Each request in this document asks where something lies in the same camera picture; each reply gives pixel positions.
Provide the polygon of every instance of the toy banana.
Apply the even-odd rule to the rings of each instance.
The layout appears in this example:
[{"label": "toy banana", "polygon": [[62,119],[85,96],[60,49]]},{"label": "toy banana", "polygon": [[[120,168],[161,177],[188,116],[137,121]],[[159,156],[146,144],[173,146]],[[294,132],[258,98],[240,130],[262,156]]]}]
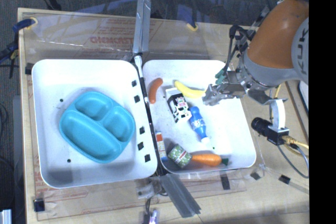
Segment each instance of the toy banana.
[{"label": "toy banana", "polygon": [[200,98],[205,93],[205,90],[193,90],[182,84],[178,80],[174,82],[175,87],[185,96],[189,98]]}]

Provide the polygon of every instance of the brown sausage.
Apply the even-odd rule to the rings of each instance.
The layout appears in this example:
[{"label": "brown sausage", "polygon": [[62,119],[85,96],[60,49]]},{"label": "brown sausage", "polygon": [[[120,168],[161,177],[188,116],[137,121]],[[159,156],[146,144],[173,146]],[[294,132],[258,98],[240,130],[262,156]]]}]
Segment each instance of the brown sausage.
[{"label": "brown sausage", "polygon": [[153,80],[152,85],[149,89],[149,102],[154,104],[156,102],[156,91],[162,85],[163,80],[161,78],[157,78]]}]

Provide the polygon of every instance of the white tray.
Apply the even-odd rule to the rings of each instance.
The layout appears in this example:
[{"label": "white tray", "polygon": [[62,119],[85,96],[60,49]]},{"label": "white tray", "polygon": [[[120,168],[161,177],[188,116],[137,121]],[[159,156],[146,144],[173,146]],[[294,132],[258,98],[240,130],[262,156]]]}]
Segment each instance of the white tray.
[{"label": "white tray", "polygon": [[215,153],[229,159],[229,165],[211,167],[200,164],[180,169],[171,160],[162,164],[171,173],[193,173],[214,170],[247,168],[254,164],[256,151],[248,123],[239,99],[222,100],[218,105],[204,105],[202,98],[185,98],[189,107],[198,106],[206,123],[210,145],[200,142],[189,122],[175,123],[165,98],[165,90],[179,80],[186,86],[206,89],[215,83],[215,75],[225,64],[216,60],[151,60],[145,63],[143,74],[147,92],[153,80],[162,78],[163,84],[156,93],[156,102],[150,104],[153,126],[162,132],[166,152],[180,144],[189,153]]},{"label": "white tray", "polygon": [[[146,178],[155,172],[158,163],[138,73],[132,64],[121,60],[41,60],[33,67],[32,79],[40,170],[48,185],[94,185]],[[86,158],[59,132],[63,112],[86,91],[109,96],[135,119],[135,135],[111,163]]]}]

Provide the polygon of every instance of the blue divided plate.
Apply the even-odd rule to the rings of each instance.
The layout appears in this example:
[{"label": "blue divided plate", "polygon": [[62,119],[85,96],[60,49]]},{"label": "blue divided plate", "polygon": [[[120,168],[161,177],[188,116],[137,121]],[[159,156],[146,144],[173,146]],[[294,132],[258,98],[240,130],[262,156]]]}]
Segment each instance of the blue divided plate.
[{"label": "blue divided plate", "polygon": [[78,152],[98,163],[116,159],[135,133],[133,116],[108,96],[82,94],[63,113],[62,137]]}]

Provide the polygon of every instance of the toy water bottle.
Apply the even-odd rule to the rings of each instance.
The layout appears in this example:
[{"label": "toy water bottle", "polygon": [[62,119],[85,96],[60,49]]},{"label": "toy water bottle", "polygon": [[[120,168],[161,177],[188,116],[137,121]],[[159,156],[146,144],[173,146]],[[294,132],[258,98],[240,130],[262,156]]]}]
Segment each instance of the toy water bottle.
[{"label": "toy water bottle", "polygon": [[199,108],[197,106],[192,106],[189,110],[192,115],[189,120],[193,130],[200,136],[201,142],[207,144],[210,139],[206,135],[206,125],[203,117],[199,113]]}]

